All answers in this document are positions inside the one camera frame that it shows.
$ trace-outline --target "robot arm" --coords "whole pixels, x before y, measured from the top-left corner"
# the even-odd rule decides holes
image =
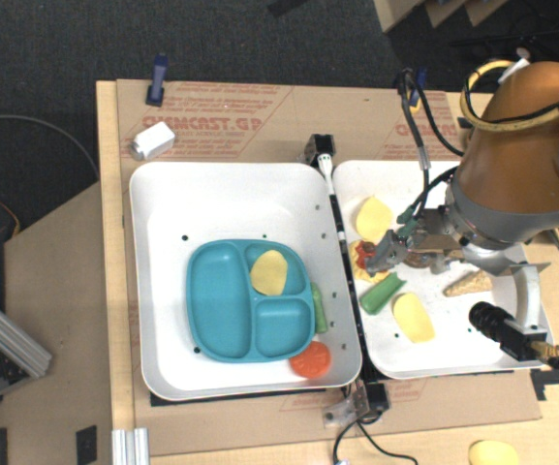
[[[474,307],[470,321],[523,360],[540,357],[535,343],[545,340],[537,322],[541,266],[515,263],[507,252],[542,231],[559,228],[559,63],[515,70],[494,93],[483,117],[477,117],[470,105],[477,78],[510,65],[487,64],[467,81],[461,106],[474,130],[466,152],[457,168],[423,190],[427,194],[434,185],[447,183],[445,203],[417,214],[411,205],[398,218],[401,227],[388,231],[365,259],[365,268],[373,275],[406,264],[440,273],[450,261],[462,260],[493,275],[513,275],[515,317],[486,304]]]

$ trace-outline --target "yellow toy food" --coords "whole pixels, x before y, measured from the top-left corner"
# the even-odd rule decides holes
[[[477,441],[469,448],[471,465],[518,465],[512,445],[501,441]]]
[[[414,293],[403,294],[394,301],[393,317],[413,343],[430,341],[436,335],[429,315]]]
[[[263,295],[278,296],[286,287],[288,262],[278,251],[269,250],[258,257],[249,274],[254,290]]]
[[[376,244],[390,228],[392,219],[390,208],[376,197],[370,197],[358,211],[355,229],[365,241]]]

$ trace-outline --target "blue clip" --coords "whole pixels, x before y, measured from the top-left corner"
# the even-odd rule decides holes
[[[415,74],[415,82],[421,87],[421,89],[425,87],[426,72],[427,69],[425,69],[424,67],[419,67],[417,68],[417,73]],[[416,88],[413,88],[413,91],[411,91],[411,98],[409,104],[411,107],[416,107],[418,103],[419,103],[419,92],[417,91]]]
[[[163,104],[163,94],[165,88],[163,81],[167,74],[168,60],[165,53],[159,53],[154,57],[154,67],[152,68],[152,84],[147,88],[145,102],[153,107],[160,107]]]

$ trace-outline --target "white tray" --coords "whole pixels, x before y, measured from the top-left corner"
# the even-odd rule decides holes
[[[342,387],[361,367],[332,210],[323,178],[302,164],[152,162],[131,178],[141,369],[168,400]],[[325,376],[297,376],[287,360],[226,363],[196,353],[186,312],[186,270],[201,245],[268,239],[292,248],[322,291],[331,351]]]
[[[430,180],[453,165],[456,163],[433,162]],[[341,207],[346,239],[350,244],[361,240],[353,220],[367,198],[377,197],[396,217],[421,192],[423,177],[418,162],[350,161],[336,168],[333,183]],[[445,190],[446,184],[434,189],[428,197],[427,207],[435,208],[444,203]],[[526,260],[521,250],[520,254],[509,258],[517,262]],[[405,264],[393,269],[401,279],[407,281],[400,293],[412,292],[420,298],[434,325],[436,337],[426,343],[411,342],[397,325],[390,304],[377,315],[369,315],[361,308],[367,353],[380,372],[393,379],[410,379],[542,366],[538,361],[516,361],[503,353],[498,343],[487,339],[469,323],[469,310],[478,301],[488,301],[515,313],[516,293],[511,276],[491,277],[491,292],[443,296],[446,286],[476,270],[467,263],[453,263],[449,271],[440,275],[432,274],[429,268],[416,269]],[[359,298],[372,286],[364,280],[356,280],[355,283]],[[543,309],[541,325],[548,330],[551,341]]]

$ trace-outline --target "orange toy tomato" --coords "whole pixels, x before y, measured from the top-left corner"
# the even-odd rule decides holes
[[[292,369],[301,377],[322,377],[330,367],[330,350],[320,341],[312,341],[300,354],[290,358]]]

